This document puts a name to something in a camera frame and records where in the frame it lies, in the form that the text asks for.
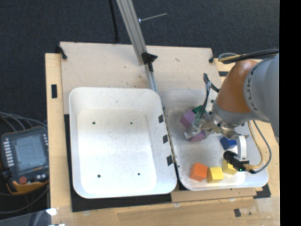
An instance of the wooden edge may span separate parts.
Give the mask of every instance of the wooden edge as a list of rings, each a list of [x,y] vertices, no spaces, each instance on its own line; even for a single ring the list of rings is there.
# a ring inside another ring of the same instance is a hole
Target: wooden edge
[[[172,202],[190,202],[200,200],[226,199],[236,197],[255,196],[255,188],[233,188],[217,189],[205,191],[173,191],[171,193]]]
[[[173,208],[118,213],[122,226],[132,225],[280,225],[278,198],[175,205]]]
[[[55,208],[71,205],[66,137],[64,130],[65,125],[63,120],[61,55],[45,54],[45,64],[49,140],[50,205],[52,208]],[[53,85],[56,85],[55,98],[53,98]]]

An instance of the aluminum pole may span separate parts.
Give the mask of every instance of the aluminum pole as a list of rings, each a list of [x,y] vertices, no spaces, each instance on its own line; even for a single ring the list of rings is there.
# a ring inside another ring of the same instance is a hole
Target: aluminum pole
[[[141,65],[144,65],[142,54],[147,53],[147,49],[140,28],[139,20],[137,18],[133,6],[133,2],[132,0],[116,0],[116,1],[120,9],[123,21],[126,25],[128,36],[130,37],[130,40],[133,44],[136,56],[138,58],[138,62]],[[144,66],[145,66],[150,88],[157,92],[158,90],[154,79],[154,74],[152,71],[149,70],[148,65],[144,65]]]

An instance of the black clamp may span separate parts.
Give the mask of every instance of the black clamp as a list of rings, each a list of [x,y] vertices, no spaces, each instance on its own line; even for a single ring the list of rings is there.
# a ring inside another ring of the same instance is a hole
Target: black clamp
[[[55,48],[55,53],[59,53],[59,54],[62,54],[62,58],[63,59],[67,59],[68,57],[66,56],[63,48],[60,46],[60,45],[57,45],[56,48]]]
[[[142,53],[142,60],[143,60],[145,65],[148,65],[149,71],[151,71],[151,72],[154,72],[152,62],[154,62],[156,60],[156,58],[158,58],[158,56],[152,55],[152,54],[149,54],[149,53],[146,53],[146,52]]]

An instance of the black floor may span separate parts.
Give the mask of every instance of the black floor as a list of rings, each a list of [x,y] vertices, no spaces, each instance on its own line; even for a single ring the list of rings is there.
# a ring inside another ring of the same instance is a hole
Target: black floor
[[[280,0],[133,0],[147,45],[207,47],[214,55],[279,48]],[[113,0],[120,42],[129,44]],[[109,0],[0,0],[0,112],[46,119],[45,59],[60,41],[114,43]],[[0,132],[9,130],[0,122]],[[1,192],[6,192],[0,180]],[[29,202],[38,196],[28,197]],[[0,196],[0,211],[27,205]],[[47,207],[46,196],[30,210]]]

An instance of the white tray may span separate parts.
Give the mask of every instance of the white tray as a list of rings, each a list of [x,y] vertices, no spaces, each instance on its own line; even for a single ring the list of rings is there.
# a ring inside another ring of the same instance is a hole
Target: white tray
[[[69,96],[72,177],[84,198],[167,194],[177,177],[159,95],[76,88]]]
[[[216,95],[215,91],[210,91],[206,108],[208,112],[211,111],[212,107],[210,101],[215,99]],[[188,110],[202,105],[205,96],[204,90],[172,89],[165,92],[162,98],[181,183],[192,191],[264,186],[268,181],[266,169],[257,174],[237,172],[235,175],[230,175],[224,173],[224,180],[218,183],[207,183],[206,179],[198,182],[189,178],[190,168],[195,162],[205,164],[208,167],[222,166],[223,153],[225,152],[220,143],[221,134],[211,134],[200,142],[190,142],[184,137],[186,128],[180,123],[181,117]],[[236,131],[242,135],[250,135],[247,124],[238,127]],[[250,164],[257,165],[260,163],[261,157],[251,136],[246,139],[246,143]],[[232,149],[232,151],[237,153],[237,148]]]

